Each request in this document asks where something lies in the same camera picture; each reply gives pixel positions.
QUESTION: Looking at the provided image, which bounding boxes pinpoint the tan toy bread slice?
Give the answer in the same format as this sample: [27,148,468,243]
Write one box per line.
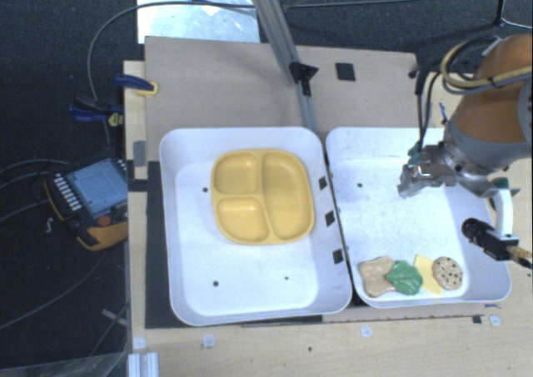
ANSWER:
[358,255,397,299]

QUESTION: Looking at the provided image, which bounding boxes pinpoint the green toy lettuce leaf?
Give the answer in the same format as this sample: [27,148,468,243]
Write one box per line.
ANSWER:
[385,260,424,297]

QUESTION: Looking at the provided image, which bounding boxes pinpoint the tan chocolate chip biscuit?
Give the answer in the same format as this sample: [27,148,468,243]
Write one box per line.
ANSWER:
[431,255,465,291]

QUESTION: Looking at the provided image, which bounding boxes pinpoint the yellow toy cheese slice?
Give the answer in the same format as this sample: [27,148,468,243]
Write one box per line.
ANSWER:
[412,253,444,296]

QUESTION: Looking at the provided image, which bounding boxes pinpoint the black cylinder on white bracket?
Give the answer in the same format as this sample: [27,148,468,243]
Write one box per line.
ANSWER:
[461,186,521,262]

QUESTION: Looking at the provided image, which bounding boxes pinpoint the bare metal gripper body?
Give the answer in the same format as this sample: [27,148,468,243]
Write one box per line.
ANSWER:
[412,142,521,199]

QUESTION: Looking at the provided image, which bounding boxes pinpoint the brown cardboard board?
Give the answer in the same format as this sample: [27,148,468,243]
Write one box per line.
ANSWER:
[143,35,488,325]

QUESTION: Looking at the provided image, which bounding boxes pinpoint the yellow divided plate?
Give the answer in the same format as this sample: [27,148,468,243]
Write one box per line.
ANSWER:
[210,148,316,246]

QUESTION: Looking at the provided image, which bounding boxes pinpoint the white plastic tray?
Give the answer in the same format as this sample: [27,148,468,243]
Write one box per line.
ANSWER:
[324,126,513,310]
[158,126,354,328]

